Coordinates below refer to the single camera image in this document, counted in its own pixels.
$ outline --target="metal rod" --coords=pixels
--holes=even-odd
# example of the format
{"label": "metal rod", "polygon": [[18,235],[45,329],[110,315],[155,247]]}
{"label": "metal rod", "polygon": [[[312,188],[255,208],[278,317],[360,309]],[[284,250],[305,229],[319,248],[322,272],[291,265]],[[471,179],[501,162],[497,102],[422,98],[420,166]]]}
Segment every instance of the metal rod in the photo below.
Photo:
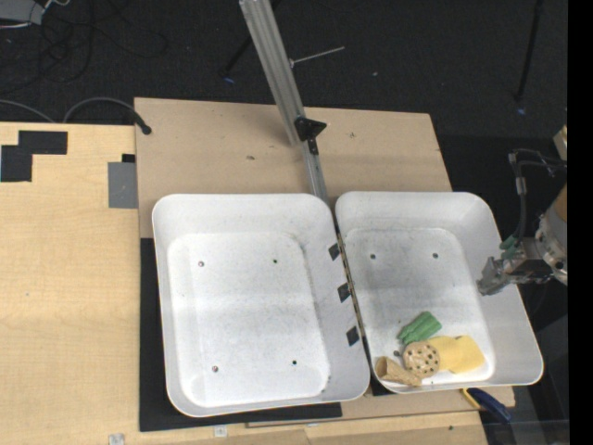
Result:
{"label": "metal rod", "polygon": [[288,59],[288,62],[290,63],[290,67],[293,68],[297,63],[302,63],[303,61],[309,61],[310,59],[314,59],[316,57],[331,55],[332,53],[337,53],[338,51],[342,51],[343,49],[346,49],[346,47],[340,46],[339,48],[329,49],[327,51],[323,51],[322,53],[316,53],[311,56],[300,57],[299,59]]}
{"label": "metal rod", "polygon": [[[276,7],[279,6],[282,1],[283,0],[273,0],[273,2],[271,2],[271,8],[275,10]],[[253,43],[253,40],[251,39],[251,36],[249,36],[239,46],[239,49],[236,50],[233,57],[229,59],[229,62],[226,64],[226,66],[223,66],[219,69],[219,75],[222,77],[222,79],[229,77],[231,70],[234,68],[234,65],[245,53],[245,51],[251,46],[251,43]]]}
{"label": "metal rod", "polygon": [[311,192],[328,202],[319,155],[309,151],[307,141],[298,138],[295,121],[306,117],[305,109],[290,68],[270,0],[239,0],[253,43],[258,50],[268,84],[284,121],[284,128],[291,145],[300,144],[309,177]]}

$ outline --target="black bracket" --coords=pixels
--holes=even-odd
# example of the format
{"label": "black bracket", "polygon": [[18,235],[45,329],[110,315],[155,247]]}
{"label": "black bracket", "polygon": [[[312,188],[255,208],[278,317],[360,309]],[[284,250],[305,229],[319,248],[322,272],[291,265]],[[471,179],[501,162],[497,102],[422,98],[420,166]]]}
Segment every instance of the black bracket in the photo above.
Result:
{"label": "black bracket", "polygon": [[306,117],[297,117],[295,120],[295,127],[300,141],[307,141],[309,144],[309,152],[313,155],[319,155],[319,149],[317,148],[317,141],[315,138],[325,127],[327,127],[327,123],[312,121]]}

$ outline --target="black mat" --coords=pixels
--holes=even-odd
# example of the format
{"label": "black mat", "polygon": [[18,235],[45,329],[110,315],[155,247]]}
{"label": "black mat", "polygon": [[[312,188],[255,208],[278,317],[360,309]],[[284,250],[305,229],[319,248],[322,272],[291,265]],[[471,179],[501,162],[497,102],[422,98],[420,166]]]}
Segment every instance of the black mat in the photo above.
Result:
{"label": "black mat", "polygon": [[193,426],[215,426],[279,420],[317,420],[342,416],[339,403],[285,407],[234,413],[207,418],[183,415],[167,396],[165,365],[158,301],[158,277],[153,239],[141,239],[142,263],[140,303],[140,431],[169,430]]}
{"label": "black mat", "polygon": [[[519,111],[535,4],[283,0],[275,17],[292,59],[346,48],[295,65],[306,107],[429,113],[437,135],[550,138],[567,121],[568,0],[544,2]],[[273,103],[253,46],[232,83],[218,73],[248,36],[238,0],[71,0],[50,6],[42,28],[1,33],[0,98],[55,120],[97,95]],[[70,120],[121,123],[125,113],[91,104]],[[14,106],[0,117],[39,120]]]}

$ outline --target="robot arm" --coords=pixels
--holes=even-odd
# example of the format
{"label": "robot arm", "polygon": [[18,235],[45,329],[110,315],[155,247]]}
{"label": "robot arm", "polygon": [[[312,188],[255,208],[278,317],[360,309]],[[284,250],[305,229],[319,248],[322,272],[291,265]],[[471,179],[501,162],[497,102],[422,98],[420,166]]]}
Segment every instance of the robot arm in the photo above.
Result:
{"label": "robot arm", "polygon": [[[517,152],[510,155],[511,165],[517,178],[517,192],[526,195],[525,181],[521,175],[521,164],[516,160]],[[552,165],[543,158],[550,173]],[[554,170],[566,170],[566,165],[553,166]],[[489,258],[477,282],[482,295],[494,295],[508,284],[544,283],[555,277],[568,286],[568,184],[540,217],[535,237],[525,238],[524,209],[522,220],[514,235],[504,241],[500,248],[500,259]]]}

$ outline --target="plywood surface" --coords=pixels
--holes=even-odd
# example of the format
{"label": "plywood surface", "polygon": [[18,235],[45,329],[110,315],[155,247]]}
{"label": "plywood surface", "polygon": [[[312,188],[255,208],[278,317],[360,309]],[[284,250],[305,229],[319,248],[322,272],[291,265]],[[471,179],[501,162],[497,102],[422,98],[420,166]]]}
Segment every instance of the plywood surface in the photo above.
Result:
{"label": "plywood surface", "polygon": [[[149,123],[157,131],[155,122]],[[126,444],[220,443],[211,427],[138,432],[138,211],[110,209],[107,192],[107,164],[134,153],[133,128],[1,123],[0,145],[15,145],[19,130],[66,130],[69,153],[35,155],[32,183],[0,184],[2,441],[103,445],[110,434],[122,433]],[[448,188],[445,173],[432,179],[434,189]],[[395,409],[406,414],[439,413],[363,419],[357,426],[234,425],[225,443],[321,445],[386,437],[418,443],[421,434],[421,443],[443,444],[449,442],[430,438],[449,425],[471,443],[484,443],[477,413],[464,412],[469,407],[451,400],[456,392],[450,392],[417,398],[407,409],[405,398],[397,398]],[[383,406],[362,398],[345,413],[359,407],[368,416],[373,408],[394,407],[393,399],[380,401]]]}
{"label": "plywood surface", "polygon": [[[142,237],[155,203],[172,193],[308,193],[300,148],[278,108],[257,104],[135,100],[153,128],[137,131]],[[318,137],[328,196],[347,191],[450,191],[427,114],[307,108],[328,127]]]}

